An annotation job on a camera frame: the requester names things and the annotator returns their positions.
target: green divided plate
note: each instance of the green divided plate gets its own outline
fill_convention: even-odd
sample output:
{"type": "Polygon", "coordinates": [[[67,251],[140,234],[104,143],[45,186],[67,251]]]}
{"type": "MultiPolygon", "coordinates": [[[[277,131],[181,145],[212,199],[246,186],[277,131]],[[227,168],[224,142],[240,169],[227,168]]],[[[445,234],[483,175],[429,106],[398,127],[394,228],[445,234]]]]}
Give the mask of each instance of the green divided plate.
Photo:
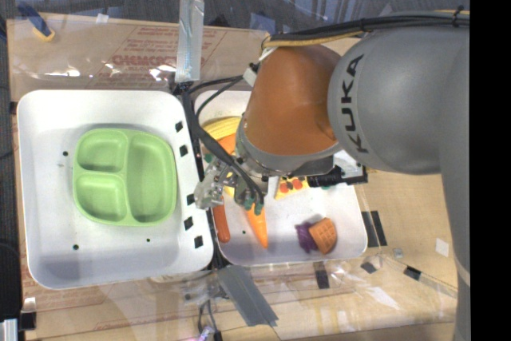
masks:
{"type": "Polygon", "coordinates": [[[96,222],[149,226],[176,208],[176,162],[170,145],[151,133],[93,129],[73,159],[74,201],[96,222]]]}

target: green plate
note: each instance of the green plate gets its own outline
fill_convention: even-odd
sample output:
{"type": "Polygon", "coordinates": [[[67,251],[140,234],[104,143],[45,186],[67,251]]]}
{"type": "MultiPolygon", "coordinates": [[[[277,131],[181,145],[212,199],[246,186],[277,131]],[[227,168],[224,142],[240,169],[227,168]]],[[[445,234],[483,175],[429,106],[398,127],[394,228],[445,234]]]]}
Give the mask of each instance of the green plate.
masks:
{"type": "Polygon", "coordinates": [[[170,145],[151,133],[93,129],[73,159],[74,201],[96,222],[148,226],[176,208],[176,162],[170,145]]]}

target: white container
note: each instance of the white container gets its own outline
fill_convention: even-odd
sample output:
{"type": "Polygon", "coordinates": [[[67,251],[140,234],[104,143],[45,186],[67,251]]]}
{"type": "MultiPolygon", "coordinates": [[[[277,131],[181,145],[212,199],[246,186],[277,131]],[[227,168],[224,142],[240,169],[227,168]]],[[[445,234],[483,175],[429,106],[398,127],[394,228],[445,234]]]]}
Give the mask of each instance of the white container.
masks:
{"type": "Polygon", "coordinates": [[[212,238],[206,212],[188,204],[198,175],[184,110],[175,97],[161,91],[33,91],[19,101],[18,132],[28,267],[42,286],[106,284],[208,265],[212,238]],[[178,192],[167,220],[151,227],[112,226],[78,211],[74,149],[83,133],[100,127],[139,129],[171,145],[178,192]],[[181,156],[184,150],[188,153],[181,156]]]}
{"type": "MultiPolygon", "coordinates": [[[[196,106],[213,94],[202,93],[196,106]]],[[[199,122],[213,118],[241,116],[250,92],[226,91],[204,107],[199,122]]],[[[270,178],[268,195],[264,199],[267,221],[268,248],[263,248],[252,234],[244,210],[228,195],[224,195],[225,213],[231,233],[228,243],[219,242],[224,257],[233,264],[298,263],[305,261],[350,259],[360,256],[367,247],[367,234],[353,186],[337,184],[329,189],[308,188],[283,199],[275,200],[278,178],[270,178]],[[329,217],[337,231],[337,244],[324,255],[319,251],[306,253],[300,246],[295,225],[314,223],[329,217]]]]}

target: brown plastic cover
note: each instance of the brown plastic cover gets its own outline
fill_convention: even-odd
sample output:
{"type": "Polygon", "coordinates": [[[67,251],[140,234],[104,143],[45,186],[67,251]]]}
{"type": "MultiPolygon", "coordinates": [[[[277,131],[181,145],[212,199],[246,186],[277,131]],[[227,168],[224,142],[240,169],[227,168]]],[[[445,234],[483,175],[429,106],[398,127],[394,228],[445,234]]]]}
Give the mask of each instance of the brown plastic cover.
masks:
{"type": "Polygon", "coordinates": [[[309,155],[336,143],[328,83],[340,56],[325,46],[280,47],[259,69],[244,115],[247,139],[275,155],[309,155]]]}

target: blue clamp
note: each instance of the blue clamp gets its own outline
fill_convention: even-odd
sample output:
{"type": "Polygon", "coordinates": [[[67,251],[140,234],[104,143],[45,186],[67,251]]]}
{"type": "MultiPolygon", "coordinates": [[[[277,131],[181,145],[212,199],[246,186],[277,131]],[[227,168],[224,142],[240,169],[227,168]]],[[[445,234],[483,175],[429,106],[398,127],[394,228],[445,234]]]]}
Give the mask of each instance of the blue clamp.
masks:
{"type": "Polygon", "coordinates": [[[23,17],[28,18],[34,25],[32,31],[44,42],[51,42],[55,37],[55,32],[51,30],[45,22],[45,19],[30,5],[24,2],[18,4],[18,10],[23,17]]]}

